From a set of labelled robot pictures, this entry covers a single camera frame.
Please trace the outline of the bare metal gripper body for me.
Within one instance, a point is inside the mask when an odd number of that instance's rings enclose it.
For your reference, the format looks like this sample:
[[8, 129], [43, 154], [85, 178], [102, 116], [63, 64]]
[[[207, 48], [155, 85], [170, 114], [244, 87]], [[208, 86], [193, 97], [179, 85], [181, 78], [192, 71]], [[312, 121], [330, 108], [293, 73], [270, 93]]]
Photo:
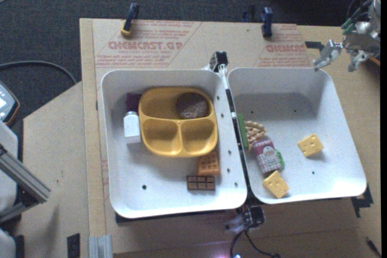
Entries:
[[380, 54], [380, 21], [348, 21], [342, 25], [343, 47], [348, 51], [364, 51], [370, 55]]

